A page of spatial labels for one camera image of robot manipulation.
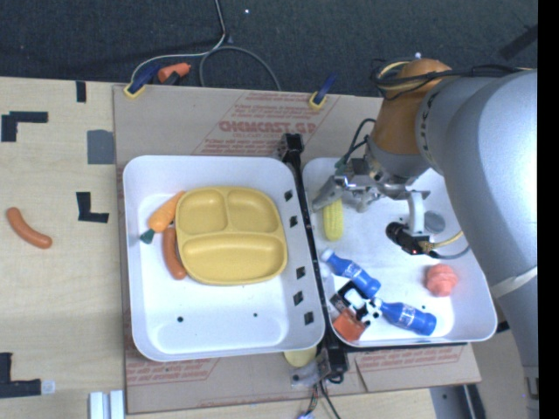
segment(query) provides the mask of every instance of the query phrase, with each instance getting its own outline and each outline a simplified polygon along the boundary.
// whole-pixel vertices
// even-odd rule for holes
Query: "black tape marking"
[[[17,123],[9,115],[2,115],[1,142],[15,142],[17,138]]]
[[[0,399],[41,394],[41,380],[13,381],[10,376],[11,353],[0,353]]]
[[[84,222],[107,223],[109,213],[92,213],[91,212],[91,193],[77,192],[79,216],[78,220]]]
[[[1,142],[15,142],[17,140],[17,124],[20,122],[46,123],[48,112],[10,112],[2,115]]]
[[[535,24],[531,28],[513,40],[510,44],[503,46],[499,50],[499,54],[506,60],[512,59],[519,52],[524,50],[528,45],[538,39],[538,25]]]
[[[46,123],[49,120],[49,113],[48,112],[10,112],[10,117],[15,122]]]
[[[87,131],[87,164],[114,164],[114,136],[107,130]]]
[[[76,81],[76,102],[86,102],[87,91],[86,83],[83,80]]]

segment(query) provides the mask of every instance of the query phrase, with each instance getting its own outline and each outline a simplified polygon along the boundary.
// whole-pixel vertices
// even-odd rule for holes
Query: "yellow divided plate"
[[[183,265],[201,283],[257,283],[286,267],[280,214],[272,199],[256,189],[214,186],[188,191],[176,206],[175,226]]]

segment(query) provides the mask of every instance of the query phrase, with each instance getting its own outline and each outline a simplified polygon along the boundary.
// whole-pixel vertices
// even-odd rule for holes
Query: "white tray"
[[[161,235],[139,236],[150,214],[179,190],[242,186],[272,198],[286,233],[287,265],[250,285],[203,285],[173,279]],[[123,175],[132,334],[154,361],[299,350],[325,330],[313,262],[290,169],[265,157],[142,156]]]
[[[333,174],[337,160],[315,159],[303,169],[309,206],[321,186]],[[441,175],[429,170],[418,178],[412,188],[431,191],[424,200],[425,211],[436,211],[445,219],[445,231],[436,236],[437,240],[447,239],[460,230]],[[462,258],[445,261],[455,270],[459,282],[450,297],[435,297],[424,287],[424,274],[439,261],[426,255],[411,256],[391,242],[385,234],[390,222],[408,221],[408,203],[384,197],[373,202],[365,213],[358,213],[355,209],[357,200],[348,191],[342,201],[344,234],[339,241],[328,241],[324,235],[322,213],[311,213],[318,256],[326,248],[332,248],[340,257],[356,261],[371,277],[381,282],[381,289],[377,293],[380,299],[386,302],[404,302],[437,317],[437,327],[428,337],[393,326],[381,317],[364,331],[359,340],[349,342],[349,345],[392,347],[469,342],[486,340],[493,335],[497,327],[493,301],[485,275],[471,251]],[[466,247],[467,242],[462,237],[439,251],[441,254],[452,255]],[[320,266],[326,298],[330,299],[348,280],[333,275],[329,264],[320,262]]]

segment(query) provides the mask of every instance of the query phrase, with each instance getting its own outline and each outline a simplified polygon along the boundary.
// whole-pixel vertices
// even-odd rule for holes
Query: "toy sausage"
[[[16,207],[8,208],[6,217],[11,228],[24,240],[38,248],[47,249],[52,245],[52,239],[30,227]]]
[[[186,270],[176,256],[176,230],[168,227],[163,231],[163,259],[174,279],[186,278]]]

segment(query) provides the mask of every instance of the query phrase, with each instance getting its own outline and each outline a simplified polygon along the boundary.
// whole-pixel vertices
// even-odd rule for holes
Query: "cardboard sheet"
[[[308,94],[148,86],[136,100],[114,86],[118,174],[140,155],[274,156],[283,133],[302,134],[303,163],[346,152],[359,123],[375,117],[378,98],[329,95],[315,112]],[[129,325],[124,206],[119,184],[121,271]],[[303,399],[292,388],[283,354],[160,363],[134,347],[125,327],[128,413],[192,409],[240,403]],[[394,349],[349,354],[349,371],[331,395],[425,388],[480,380],[470,345]]]

